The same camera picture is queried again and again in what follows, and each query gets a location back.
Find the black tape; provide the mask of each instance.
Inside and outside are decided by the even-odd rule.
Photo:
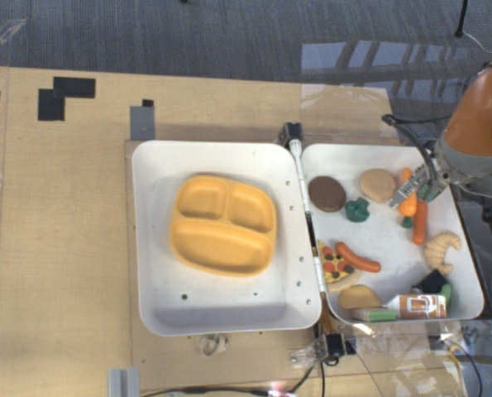
[[[64,121],[64,99],[55,97],[52,89],[38,90],[38,121]]]
[[[95,79],[55,76],[53,95],[57,98],[95,98]]]

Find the brown patty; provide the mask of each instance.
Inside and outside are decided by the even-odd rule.
[[[345,189],[334,178],[318,176],[308,184],[310,200],[323,212],[337,212],[346,202]]]

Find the black cable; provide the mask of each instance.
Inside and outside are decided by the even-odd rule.
[[[295,384],[291,390],[289,390],[289,393],[294,393],[299,389],[299,387],[308,379],[310,374],[313,371],[313,368],[316,365],[314,364],[310,369],[306,371],[304,374],[303,378],[299,380],[297,384]],[[322,364],[321,364],[321,372],[322,372],[322,380],[323,380],[323,389],[324,389],[324,370],[322,369]],[[162,390],[162,391],[155,391],[151,392],[149,394],[144,394],[141,397],[156,397],[157,395],[165,395],[168,393],[184,393],[186,395],[200,395],[200,394],[206,394],[209,392],[213,391],[231,391],[234,393],[243,393],[243,394],[249,394],[249,395],[258,395],[261,397],[267,397],[269,396],[269,391],[266,390],[255,390],[255,389],[247,389],[247,388],[235,388],[235,387],[186,387],[186,388],[175,388],[175,389],[170,389],[170,390]]]
[[[289,390],[289,393],[294,393],[295,391],[297,391],[299,389],[299,387],[302,384],[304,384],[304,381],[306,381],[308,379],[308,377],[312,373],[314,367],[315,367],[315,364],[310,369],[308,369],[306,371],[306,373],[304,374],[303,378]]]
[[[478,396],[481,397],[483,395],[483,380],[480,378],[479,369],[477,369],[477,365],[474,362],[473,357],[470,356],[470,353],[465,352],[464,349],[461,349],[461,351],[464,353],[466,358],[470,361],[471,365],[474,367],[475,374],[477,375],[477,380],[479,381],[479,394],[478,394]]]
[[[480,373],[479,373],[479,369],[477,368],[477,365],[473,359],[473,357],[470,355],[469,352],[467,352],[462,346],[459,346],[458,344],[456,344],[455,342],[453,341],[449,341],[451,344],[455,345],[455,347],[458,349],[458,350],[461,350],[461,352],[464,353],[464,355],[466,356],[466,358],[468,359],[468,361],[470,361],[471,365],[473,366],[474,368],[474,371],[475,371],[475,374],[477,375],[477,380],[479,381],[479,393],[477,394],[478,397],[481,397],[483,395],[483,380],[481,379],[480,377]],[[453,353],[453,349],[452,347],[449,347],[447,346],[447,349]]]
[[[200,394],[206,394],[206,393],[211,393],[211,392],[218,392],[218,391],[226,391],[226,392],[233,392],[233,393],[243,393],[243,394],[249,394],[249,395],[258,395],[260,397],[268,397],[269,392],[266,390],[249,390],[247,388],[235,388],[235,387],[187,387],[187,388],[178,388],[178,389],[172,389],[172,390],[163,390],[163,391],[157,391],[149,394],[142,395],[142,397],[155,397],[157,395],[165,395],[168,393],[184,393],[186,395],[200,395]]]
[[[324,364],[327,365],[327,366],[330,366],[330,367],[337,366],[339,364],[339,357],[336,357],[332,361],[325,361]]]
[[[395,116],[392,116],[392,118],[396,121],[396,123],[398,123],[400,125],[410,125],[410,124],[421,124],[421,123],[446,121],[450,117],[451,117],[451,115],[446,115],[446,116],[442,116],[442,117],[432,117],[429,119],[423,119],[420,121],[409,121],[408,119],[400,119],[400,118],[397,118]]]
[[[437,182],[437,170],[435,169],[435,165],[433,164],[433,161],[429,157],[429,154],[426,152],[426,149],[424,149],[422,143],[418,140],[417,136],[413,134],[407,127],[405,127],[401,123],[396,122],[396,118],[393,115],[384,115],[381,117],[382,121],[384,121],[387,125],[390,125],[394,128],[396,128],[398,131],[403,132],[405,136],[411,142],[414,144],[414,146],[418,149],[418,152],[424,159],[424,163],[426,166],[429,168],[429,176],[430,176],[430,184],[434,184]]]
[[[325,389],[327,388],[326,380],[325,380],[325,368],[322,365],[322,362],[319,362],[321,366],[321,397],[325,397]]]

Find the toy pizza slice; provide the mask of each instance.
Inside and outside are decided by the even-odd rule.
[[[332,248],[318,241],[322,272],[330,293],[336,293],[354,285],[361,277],[361,270],[346,263]]]

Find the white tray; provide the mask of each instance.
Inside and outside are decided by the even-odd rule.
[[[148,141],[137,147],[132,166],[140,313],[152,332],[300,329],[318,320],[318,282],[295,163],[287,150],[273,144]],[[209,274],[172,254],[174,198],[186,179],[200,174],[247,182],[273,199],[275,253],[258,276]]]
[[[405,167],[414,170],[423,160],[413,147],[317,144],[305,149],[302,162],[308,182],[316,176],[329,175],[343,185],[348,201],[365,197],[359,187],[359,178],[364,171],[382,168],[397,175],[399,182]],[[386,203],[370,201],[370,217],[363,223],[348,221],[344,209],[325,213],[313,205],[312,208],[318,240],[332,247],[343,241],[355,253],[382,265],[377,274],[364,272],[358,284],[368,285],[384,303],[396,294],[408,293],[411,285],[430,272],[423,259],[423,248],[411,242],[412,230],[400,226],[403,216]],[[459,251],[450,248],[445,258],[446,263],[455,266],[447,277],[452,287],[447,318],[475,318],[483,309],[484,298],[449,189],[428,206],[428,237],[445,231],[454,232],[462,242]],[[354,323],[348,311],[339,307],[337,297],[338,294],[329,295],[332,311],[341,320]]]

